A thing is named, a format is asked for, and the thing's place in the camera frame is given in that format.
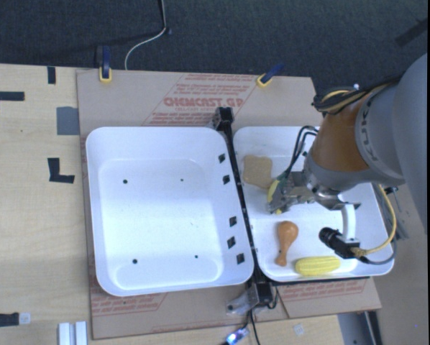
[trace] metal bracket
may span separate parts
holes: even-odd
[[[86,322],[59,323],[57,328],[58,345],[87,345]]]
[[[260,302],[256,285],[250,286],[239,297],[227,303],[228,314],[243,316]]]

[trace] white wire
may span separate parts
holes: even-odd
[[[138,48],[138,47],[140,47],[140,46],[144,45],[145,43],[148,43],[148,42],[151,42],[151,41],[153,41],[153,40],[156,40],[157,38],[161,37],[161,36],[165,33],[165,31],[166,31],[166,29],[167,29],[167,19],[166,19],[166,17],[165,17],[165,6],[164,6],[164,0],[160,0],[160,5],[161,5],[161,7],[162,7],[162,9],[163,9],[163,22],[164,22],[164,28],[163,28],[163,30],[162,30],[162,31],[160,31],[160,32],[159,32],[157,35],[155,35],[154,37],[151,37],[151,38],[149,38],[148,40],[145,40],[145,41],[143,41],[143,42],[139,42],[139,43],[137,43],[133,48],[131,48],[131,49],[129,50],[129,52],[127,53],[126,58],[125,58],[125,60],[124,60],[124,68],[125,68],[125,70],[129,70],[129,69],[127,68],[127,61],[128,61],[128,59],[129,59],[130,54],[132,54],[132,52],[133,52],[136,48]]]

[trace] clamp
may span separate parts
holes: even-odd
[[[282,69],[284,69],[284,64],[274,65],[268,72],[263,73],[257,78],[257,85],[261,88],[266,87],[268,84],[270,84],[273,76],[279,74]]]
[[[109,46],[102,46],[101,48],[101,65],[99,67],[99,78],[102,83],[109,83],[113,78],[113,71],[109,66],[111,59],[111,51]]]

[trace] cardboard sheet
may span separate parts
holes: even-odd
[[[226,302],[244,285],[119,298],[105,293],[96,281],[86,164],[86,137],[99,127],[206,126],[217,107],[232,107],[233,131],[246,126],[319,125],[311,107],[310,78],[274,77],[260,88],[255,75],[159,72],[113,72],[110,83],[99,71],[78,70],[83,190],[86,215],[92,333],[95,339],[181,331],[244,323],[226,314]],[[313,282],[278,288],[274,310],[257,314],[257,321],[320,316],[380,308],[371,278]]]

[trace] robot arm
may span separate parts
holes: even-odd
[[[303,170],[289,166],[271,185],[270,212],[311,201],[341,210],[346,203],[339,194],[357,184],[406,183],[426,231],[426,100],[427,54],[401,77],[366,90],[340,88],[316,96],[314,106],[324,120]]]

